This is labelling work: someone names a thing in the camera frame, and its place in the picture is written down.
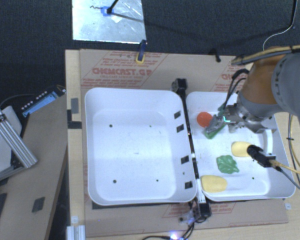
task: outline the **brown cardboard panel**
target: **brown cardboard panel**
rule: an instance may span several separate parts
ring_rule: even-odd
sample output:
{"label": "brown cardboard panel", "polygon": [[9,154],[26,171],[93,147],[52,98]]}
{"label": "brown cardboard panel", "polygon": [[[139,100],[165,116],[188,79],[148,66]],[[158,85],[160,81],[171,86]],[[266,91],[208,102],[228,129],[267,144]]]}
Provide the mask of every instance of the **brown cardboard panel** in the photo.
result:
{"label": "brown cardboard panel", "polygon": [[[233,57],[146,53],[142,65],[136,52],[81,50],[81,113],[85,228],[87,237],[129,235],[186,230],[179,218],[189,211],[187,203],[126,207],[93,207],[87,191],[87,149],[84,97],[93,87],[169,90],[176,78],[186,78],[187,93],[226,92],[232,74],[243,67],[231,66]],[[288,222],[281,199],[213,203],[212,216],[196,229],[282,224]]]}

